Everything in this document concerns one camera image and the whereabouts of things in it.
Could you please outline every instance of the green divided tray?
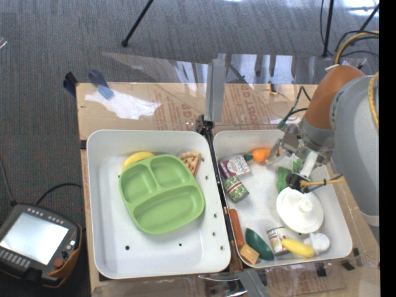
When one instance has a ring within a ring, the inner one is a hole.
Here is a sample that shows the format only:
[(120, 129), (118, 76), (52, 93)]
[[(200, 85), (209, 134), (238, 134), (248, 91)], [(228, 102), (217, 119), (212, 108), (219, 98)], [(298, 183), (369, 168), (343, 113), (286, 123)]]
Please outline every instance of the green divided tray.
[(119, 190), (135, 224), (151, 235), (178, 229), (198, 218), (205, 208), (194, 175), (170, 154), (126, 168), (119, 177)]

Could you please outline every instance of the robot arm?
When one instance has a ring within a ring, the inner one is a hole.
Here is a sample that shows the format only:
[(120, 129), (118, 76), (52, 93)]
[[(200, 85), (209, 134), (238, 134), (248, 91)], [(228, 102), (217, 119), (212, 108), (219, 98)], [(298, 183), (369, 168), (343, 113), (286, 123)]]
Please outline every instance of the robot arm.
[[(284, 127), (280, 146), (302, 160), (288, 177), (288, 185), (301, 192), (301, 180), (325, 165), (333, 152), (359, 209), (379, 244), (379, 139), (373, 121), (369, 86), (373, 76), (351, 66), (335, 66), (322, 79), (302, 121)], [(378, 86), (373, 88), (378, 112)]]

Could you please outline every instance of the pizza slice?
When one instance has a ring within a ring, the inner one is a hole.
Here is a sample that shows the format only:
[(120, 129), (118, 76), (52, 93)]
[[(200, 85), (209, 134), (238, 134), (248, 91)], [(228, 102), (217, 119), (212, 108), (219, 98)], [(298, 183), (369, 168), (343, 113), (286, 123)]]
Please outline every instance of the pizza slice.
[(201, 153), (196, 151), (189, 151), (180, 154), (179, 158), (183, 161), (184, 164), (186, 164), (187, 168), (195, 176), (198, 170), (200, 160), (202, 159)]

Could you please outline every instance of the green can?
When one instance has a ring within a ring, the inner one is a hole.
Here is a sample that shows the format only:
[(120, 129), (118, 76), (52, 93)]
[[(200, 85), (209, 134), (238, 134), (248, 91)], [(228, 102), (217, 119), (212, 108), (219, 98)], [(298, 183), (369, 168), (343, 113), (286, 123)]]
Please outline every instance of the green can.
[(224, 189), (230, 199), (235, 203), (241, 201), (249, 195), (249, 191), (236, 175), (226, 179), (224, 182)]

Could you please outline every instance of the yellow cable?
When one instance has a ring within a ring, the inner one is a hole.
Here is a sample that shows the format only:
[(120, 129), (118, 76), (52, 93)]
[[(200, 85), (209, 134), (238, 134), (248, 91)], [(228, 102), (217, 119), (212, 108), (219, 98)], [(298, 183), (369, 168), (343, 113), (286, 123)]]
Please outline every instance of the yellow cable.
[(344, 181), (345, 178), (337, 178), (337, 179), (331, 179), (329, 181), (323, 180), (323, 181), (300, 181), (299, 185), (301, 187), (308, 187), (312, 185), (325, 185), (325, 184), (334, 184), (334, 183), (339, 183), (340, 181)]
[(337, 51), (337, 53), (336, 53), (336, 55), (335, 55), (335, 57), (334, 57), (334, 64), (339, 64), (338, 61), (340, 60), (340, 56), (341, 56), (342, 51), (344, 50), (344, 48), (347, 47), (347, 45), (348, 45), (351, 41), (355, 40), (356, 38), (363, 37), (363, 36), (365, 36), (365, 35), (372, 35), (372, 34), (379, 34), (379, 31), (361, 32), (361, 33), (358, 33), (358, 34), (353, 35), (352, 37), (349, 37), (349, 39), (347, 39), (347, 40), (341, 45), (340, 49)]
[(371, 116), (372, 116), (372, 119), (374, 120), (374, 123), (376, 124), (377, 131), (379, 131), (379, 120), (378, 120), (378, 114), (377, 114), (377, 109), (376, 109), (376, 102), (374, 99), (374, 84), (375, 84), (376, 80), (378, 79), (378, 75), (379, 75), (379, 72), (377, 72), (377, 74), (375, 74), (374, 76), (371, 77), (370, 82), (369, 82), (369, 90), (367, 93)]

